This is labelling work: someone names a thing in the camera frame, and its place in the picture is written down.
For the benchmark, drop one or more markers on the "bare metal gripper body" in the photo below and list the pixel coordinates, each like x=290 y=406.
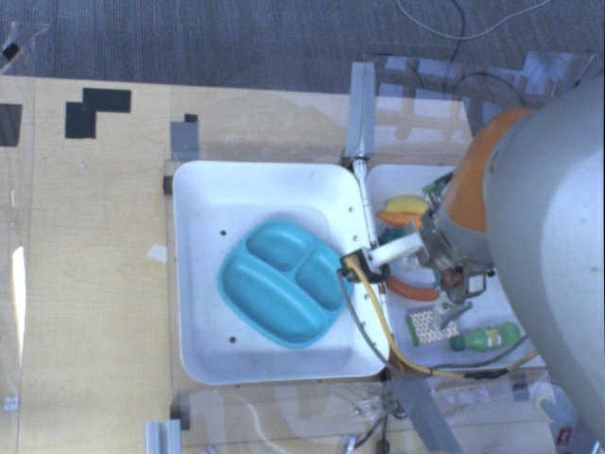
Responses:
x=451 y=265

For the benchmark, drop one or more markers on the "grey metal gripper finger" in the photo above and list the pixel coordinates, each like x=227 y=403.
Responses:
x=449 y=314

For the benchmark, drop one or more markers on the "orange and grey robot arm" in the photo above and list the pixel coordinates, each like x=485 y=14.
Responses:
x=543 y=215

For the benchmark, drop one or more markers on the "white plastic tray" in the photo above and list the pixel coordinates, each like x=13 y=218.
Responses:
x=477 y=308
x=203 y=197

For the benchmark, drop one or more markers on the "green and white patterned packet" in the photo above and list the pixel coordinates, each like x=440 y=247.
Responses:
x=423 y=328

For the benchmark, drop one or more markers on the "green plastic bottle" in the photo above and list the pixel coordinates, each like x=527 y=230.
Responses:
x=487 y=337

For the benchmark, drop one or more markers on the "red sausage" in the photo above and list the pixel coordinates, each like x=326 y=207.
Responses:
x=411 y=290

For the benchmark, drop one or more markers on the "green broccoli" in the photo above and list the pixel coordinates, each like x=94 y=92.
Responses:
x=390 y=236

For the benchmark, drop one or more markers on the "orange carrot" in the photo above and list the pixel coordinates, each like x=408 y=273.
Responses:
x=397 y=218

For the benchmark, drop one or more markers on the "yellow banana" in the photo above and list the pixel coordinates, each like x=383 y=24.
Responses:
x=405 y=203

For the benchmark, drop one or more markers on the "blue divided plate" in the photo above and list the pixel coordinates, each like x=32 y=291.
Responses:
x=274 y=291

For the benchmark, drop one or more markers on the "black cylinder on white bracket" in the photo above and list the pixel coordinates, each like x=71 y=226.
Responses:
x=394 y=249

